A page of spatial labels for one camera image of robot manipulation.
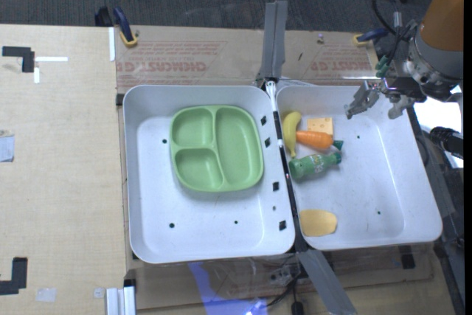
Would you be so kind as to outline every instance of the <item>toy carrot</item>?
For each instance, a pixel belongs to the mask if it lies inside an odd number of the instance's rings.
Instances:
[[[331,145],[341,150],[343,141],[333,140],[333,137],[322,131],[296,131],[296,141],[303,145],[309,145],[313,148],[329,148]]]

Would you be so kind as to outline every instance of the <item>green bottle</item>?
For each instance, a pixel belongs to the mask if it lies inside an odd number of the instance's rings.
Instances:
[[[300,179],[304,175],[311,173],[321,173],[332,165],[341,163],[340,153],[330,153],[329,155],[308,155],[301,159],[292,159],[288,163],[290,174],[294,179]]]

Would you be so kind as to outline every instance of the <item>green divided plate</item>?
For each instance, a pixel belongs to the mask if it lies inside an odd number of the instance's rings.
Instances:
[[[170,125],[170,151],[180,182],[201,192],[247,189],[264,170],[254,119],[236,106],[181,109]]]

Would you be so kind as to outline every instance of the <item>toy banana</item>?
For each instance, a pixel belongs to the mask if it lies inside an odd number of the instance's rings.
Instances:
[[[292,158],[296,156],[296,126],[302,119],[302,115],[298,111],[292,111],[285,116],[282,121],[282,135],[285,147],[290,152]]]

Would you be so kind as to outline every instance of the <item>orange carrot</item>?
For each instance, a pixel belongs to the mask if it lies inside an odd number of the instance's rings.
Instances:
[[[333,137],[322,131],[296,131],[296,141],[313,148],[329,148],[333,144]]]

